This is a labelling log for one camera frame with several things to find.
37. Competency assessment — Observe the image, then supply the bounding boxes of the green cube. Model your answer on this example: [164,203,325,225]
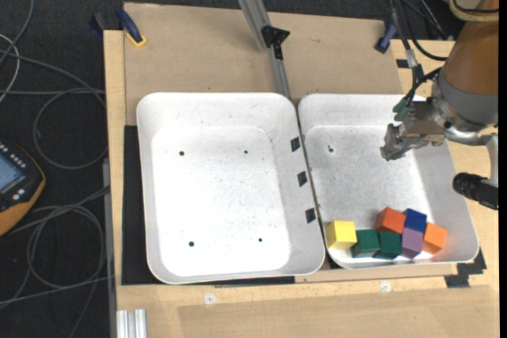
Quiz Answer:
[349,229,383,260]
[375,230,404,260]

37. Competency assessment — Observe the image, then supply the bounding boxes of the dark orange cube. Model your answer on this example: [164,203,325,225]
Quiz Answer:
[374,206,407,235]

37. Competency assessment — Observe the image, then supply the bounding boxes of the brown cardboard board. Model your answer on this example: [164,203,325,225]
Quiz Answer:
[122,2,456,284]

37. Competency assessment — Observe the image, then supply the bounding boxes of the yellow cube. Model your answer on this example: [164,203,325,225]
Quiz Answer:
[324,219,359,251]

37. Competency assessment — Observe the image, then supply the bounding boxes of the black cylinder on white bracket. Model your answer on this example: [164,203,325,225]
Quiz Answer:
[452,132,499,211]

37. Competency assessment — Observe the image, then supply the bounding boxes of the purple cube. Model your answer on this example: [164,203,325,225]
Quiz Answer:
[400,226,425,260]

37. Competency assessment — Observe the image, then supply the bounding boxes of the light orange cube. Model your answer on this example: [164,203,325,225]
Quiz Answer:
[421,222,449,256]

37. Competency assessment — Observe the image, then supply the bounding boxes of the blue cube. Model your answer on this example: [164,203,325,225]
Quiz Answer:
[402,207,429,234]

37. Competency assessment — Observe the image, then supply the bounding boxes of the white plastic tray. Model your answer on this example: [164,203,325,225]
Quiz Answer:
[135,91,327,286]
[296,93,481,271]

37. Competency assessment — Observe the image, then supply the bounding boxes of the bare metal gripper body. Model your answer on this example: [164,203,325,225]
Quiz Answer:
[397,87,495,148]

